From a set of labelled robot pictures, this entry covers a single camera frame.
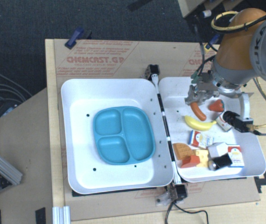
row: cable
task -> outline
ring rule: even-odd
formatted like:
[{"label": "cable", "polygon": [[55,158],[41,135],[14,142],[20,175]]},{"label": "cable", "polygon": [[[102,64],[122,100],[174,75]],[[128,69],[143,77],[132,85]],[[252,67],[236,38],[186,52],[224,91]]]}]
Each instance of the cable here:
[{"label": "cable", "polygon": [[165,214],[165,224],[168,224],[168,216],[169,216],[169,213],[170,213],[170,211],[171,211],[173,205],[176,206],[179,210],[181,210],[181,211],[183,211],[183,212],[185,212],[185,213],[188,213],[188,214],[196,214],[196,213],[204,212],[204,213],[206,214],[207,224],[209,224],[209,216],[208,216],[207,211],[205,211],[205,210],[199,210],[199,211],[186,211],[186,210],[180,208],[180,207],[176,204],[176,200],[173,201],[173,202],[171,202],[171,204],[168,206],[168,209],[167,209],[166,214]]},{"label": "cable", "polygon": [[196,214],[196,213],[204,212],[204,213],[206,214],[207,224],[209,224],[209,216],[208,216],[207,211],[205,211],[205,210],[199,210],[199,211],[186,211],[186,210],[180,208],[176,203],[175,203],[175,206],[176,206],[178,209],[180,209],[181,211],[186,212],[186,213],[188,213],[188,214]]},{"label": "cable", "polygon": [[6,85],[6,84],[0,84],[0,86],[3,86],[3,87],[7,87],[7,88],[12,89],[12,90],[15,91],[16,93],[18,93],[18,94],[22,97],[23,100],[26,100],[25,97],[24,97],[24,96],[23,96],[23,95],[22,95],[17,89],[15,89],[14,87],[9,86],[9,85]]},{"label": "cable", "polygon": [[246,22],[246,23],[241,24],[241,25],[232,26],[232,27],[219,27],[216,25],[216,22],[218,19],[223,18],[225,16],[232,16],[232,15],[235,16],[237,14],[238,14],[238,12],[234,12],[234,11],[221,13],[221,14],[217,15],[211,21],[211,27],[218,33],[229,34],[229,33],[235,33],[235,32],[239,32],[239,31],[247,30],[249,27],[252,27],[253,25],[259,23],[260,21],[266,20],[266,15],[265,15],[265,16],[262,16],[262,17],[256,19],[256,20]]},{"label": "cable", "polygon": [[20,100],[13,99],[13,98],[3,98],[0,96],[0,101],[7,101],[7,100],[11,100],[11,101],[18,102],[18,103],[22,104],[22,101],[20,101]]},{"label": "cable", "polygon": [[200,51],[201,51],[201,54],[202,54],[202,64],[200,65],[200,67],[203,67],[204,65],[204,47],[203,47],[203,42],[202,42],[202,39],[199,35],[199,32],[198,32],[198,28],[197,28],[197,25],[194,25],[194,31],[195,31],[195,34],[196,34],[196,37],[198,39],[198,42],[199,42],[199,46],[200,46]]},{"label": "cable", "polygon": [[266,93],[265,93],[264,90],[262,89],[261,84],[260,84],[260,82],[259,82],[259,79],[258,79],[258,78],[253,78],[253,81],[254,81],[254,83],[256,84],[256,86],[257,86],[259,92],[261,93],[261,95],[263,96],[263,98],[264,98],[265,101],[266,101]]},{"label": "cable", "polygon": [[168,206],[168,209],[166,211],[166,214],[165,214],[165,224],[168,224],[168,216],[169,216],[169,213],[173,207],[173,205],[175,204],[175,202],[171,202],[171,204]]},{"label": "cable", "polygon": [[26,90],[25,88],[23,88],[21,85],[17,84],[16,82],[12,81],[9,78],[3,76],[2,74],[0,74],[0,77],[3,78],[3,79],[5,79],[5,80],[7,80],[7,81],[9,81],[9,82],[11,82],[11,83],[13,83],[14,85],[18,86],[19,88],[21,88],[22,90],[24,90],[30,97],[32,97],[32,94],[28,90]]},{"label": "cable", "polygon": [[207,62],[210,62],[210,61],[212,61],[213,59],[214,59],[214,57],[215,57],[215,55],[213,55],[213,56],[210,56],[209,58],[207,58],[198,68],[197,68],[197,70],[196,71],[198,71],[198,76],[200,76],[201,75],[201,73],[202,73],[202,71],[203,71],[203,67],[204,67],[204,65],[207,63]]},{"label": "cable", "polygon": [[261,128],[266,128],[266,124],[265,125],[253,125],[252,129],[261,129]]},{"label": "cable", "polygon": [[260,133],[257,130],[253,130],[253,131],[250,131],[250,132],[253,133],[253,134],[255,134],[255,135],[259,135],[259,136],[266,136],[266,133]]},{"label": "cable", "polygon": [[203,38],[207,41],[208,45],[215,51],[215,52],[218,52],[218,50],[209,42],[209,40],[207,39],[207,35],[203,29],[203,26],[202,26],[202,23],[200,22],[198,16],[194,16],[199,24],[199,27],[201,28],[202,32],[203,32]]},{"label": "cable", "polygon": [[7,90],[7,89],[0,89],[0,92],[12,93],[12,94],[16,95],[21,101],[25,101],[25,100],[23,100],[23,98],[18,93],[14,92],[14,91]]}]

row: orange toy block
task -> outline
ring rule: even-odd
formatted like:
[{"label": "orange toy block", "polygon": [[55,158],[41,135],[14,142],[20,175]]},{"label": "orange toy block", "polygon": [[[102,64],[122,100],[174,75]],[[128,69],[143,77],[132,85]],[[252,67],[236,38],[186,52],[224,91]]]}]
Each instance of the orange toy block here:
[{"label": "orange toy block", "polygon": [[182,161],[181,168],[191,168],[195,167],[197,164],[200,163],[200,158],[196,155],[190,155],[188,158]]},{"label": "orange toy block", "polygon": [[173,147],[178,160],[183,160],[188,158],[190,155],[193,155],[192,149],[187,144],[174,143]]}]

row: blue clip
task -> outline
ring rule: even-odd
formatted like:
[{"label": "blue clip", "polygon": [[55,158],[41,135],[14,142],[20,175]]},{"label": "blue clip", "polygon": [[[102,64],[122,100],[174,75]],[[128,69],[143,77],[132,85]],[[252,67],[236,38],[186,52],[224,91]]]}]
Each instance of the blue clip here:
[{"label": "blue clip", "polygon": [[76,39],[80,39],[83,35],[84,29],[83,28],[76,28],[75,32],[73,33],[72,37],[65,43],[65,46],[69,49],[72,49],[76,45]]}]

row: white tray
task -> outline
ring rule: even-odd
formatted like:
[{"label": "white tray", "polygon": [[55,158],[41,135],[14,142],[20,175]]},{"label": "white tray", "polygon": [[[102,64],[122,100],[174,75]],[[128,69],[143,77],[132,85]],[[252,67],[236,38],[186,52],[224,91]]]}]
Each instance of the white tray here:
[{"label": "white tray", "polygon": [[[68,179],[80,194],[168,185],[173,169],[154,85],[145,79],[71,79],[61,89]],[[104,162],[96,148],[93,117],[100,110],[134,106],[148,116],[156,143],[147,161],[130,165]]]},{"label": "white tray", "polygon": [[[189,77],[166,77],[159,82],[160,94],[167,117],[168,129],[172,143],[188,143],[192,129],[185,123],[184,116],[196,116],[190,106],[185,104],[184,98],[188,95],[191,79]],[[208,109],[208,105],[217,99],[224,101],[225,110],[240,114],[239,99],[225,96],[211,98],[201,110],[207,115],[207,120],[215,120],[219,115]],[[176,160],[179,175],[188,182],[201,182],[228,178],[241,178],[262,175],[266,170],[266,161],[256,135],[251,133],[240,133],[235,129],[224,132],[215,124],[209,131],[204,133],[214,137],[214,142],[226,142],[227,144],[239,144],[242,150],[245,166],[243,168],[223,168],[211,171],[208,168],[181,168],[182,162]]]}]

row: blue plate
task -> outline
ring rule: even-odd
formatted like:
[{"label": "blue plate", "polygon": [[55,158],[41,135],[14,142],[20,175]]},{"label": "blue plate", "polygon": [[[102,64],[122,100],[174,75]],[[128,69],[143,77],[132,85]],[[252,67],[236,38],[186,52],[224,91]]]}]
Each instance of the blue plate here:
[{"label": "blue plate", "polygon": [[155,152],[154,134],[146,113],[133,106],[99,111],[93,120],[98,153],[109,164],[139,163]]}]

